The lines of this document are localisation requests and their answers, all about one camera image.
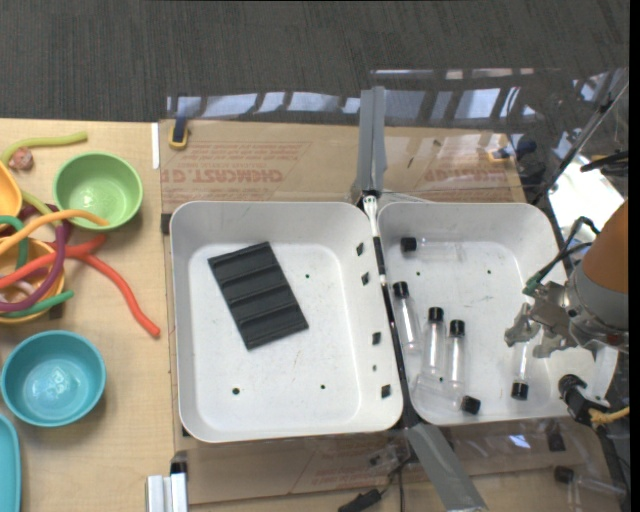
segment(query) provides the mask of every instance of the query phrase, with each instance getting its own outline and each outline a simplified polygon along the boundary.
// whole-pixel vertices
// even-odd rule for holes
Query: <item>wooden table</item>
[[[107,367],[107,385],[97,407],[75,424],[45,429],[15,419],[0,401],[0,412],[15,425],[22,453],[22,511],[143,511],[144,484],[153,474],[166,475],[174,455],[171,359],[167,326],[167,287],[163,235],[160,231],[160,171],[152,165],[152,125],[85,121],[0,120],[0,147],[27,137],[56,136],[86,130],[88,142],[36,148],[31,171],[16,173],[19,185],[52,202],[56,170],[68,158],[88,150],[116,153],[139,172],[144,185],[140,214],[109,234],[98,255],[129,282],[145,313],[162,329],[153,339],[133,319],[122,296],[104,276],[75,261],[65,264],[66,286],[76,292],[58,320],[47,317],[20,327],[0,327],[0,362],[21,340],[43,330],[67,329],[91,340]],[[50,228],[34,236],[53,237]],[[76,229],[73,242],[93,235]],[[603,458],[594,436],[584,446],[595,467]],[[493,511],[616,510],[601,495],[569,490],[550,479],[550,467],[474,477]],[[443,510],[429,482],[408,484],[407,510]],[[357,491],[319,493],[192,507],[199,511],[336,510]],[[376,510],[398,510],[398,489]]]

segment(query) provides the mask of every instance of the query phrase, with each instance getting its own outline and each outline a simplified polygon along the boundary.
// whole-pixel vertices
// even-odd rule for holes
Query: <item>yellow clip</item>
[[[173,131],[175,130],[175,125],[171,127],[171,131],[169,132],[169,146],[173,149],[184,149],[187,147],[187,139],[189,138],[189,130],[184,129],[184,136],[182,140],[175,141],[173,140]]]

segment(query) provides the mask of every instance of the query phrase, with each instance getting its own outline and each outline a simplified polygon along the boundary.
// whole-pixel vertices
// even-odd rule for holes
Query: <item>yellow bowl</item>
[[[2,162],[0,162],[0,215],[16,217],[22,208],[22,194],[16,180]],[[0,224],[0,232],[6,228]]]
[[[29,258],[28,261],[35,260],[40,256],[44,256],[46,254],[51,254],[54,250],[41,242],[40,240],[36,240],[34,238],[29,238]],[[11,274],[16,267],[16,261],[18,260],[18,245],[14,245],[7,252],[0,255],[0,274],[7,275]],[[47,266],[47,270],[51,270],[53,263]],[[42,282],[45,280],[46,275],[38,275],[37,277],[31,277],[27,280],[27,282],[31,283],[35,288],[38,288]],[[49,288],[47,293],[40,299],[41,301],[52,297],[54,295],[59,294],[64,287],[64,270],[60,272],[60,275],[57,277],[56,281],[53,283],[53,286]],[[3,289],[3,293],[6,296],[7,300],[10,302],[18,302],[24,300],[24,295],[22,292],[18,291],[14,287],[9,287]],[[22,318],[4,318],[0,316],[0,325],[20,325],[31,320],[35,320],[36,318],[44,315],[48,310],[40,311],[38,313],[34,313],[33,315],[25,316]]]

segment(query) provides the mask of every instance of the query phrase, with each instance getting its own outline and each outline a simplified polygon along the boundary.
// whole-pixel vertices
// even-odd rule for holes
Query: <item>dark floor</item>
[[[373,69],[629,62],[629,0],[0,0],[0,117],[154,121],[176,93],[357,96]]]

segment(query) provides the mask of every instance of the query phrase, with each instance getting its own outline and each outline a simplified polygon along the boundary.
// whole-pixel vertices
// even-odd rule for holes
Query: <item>green bowl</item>
[[[129,222],[142,204],[142,181],[125,160],[94,151],[67,160],[53,180],[53,198],[61,210],[95,213],[109,221],[98,226],[86,219],[70,219],[91,231],[109,231]]]
[[[0,385],[16,417],[39,427],[60,427],[95,407],[106,380],[98,349],[78,334],[56,330],[20,343],[4,363]]]

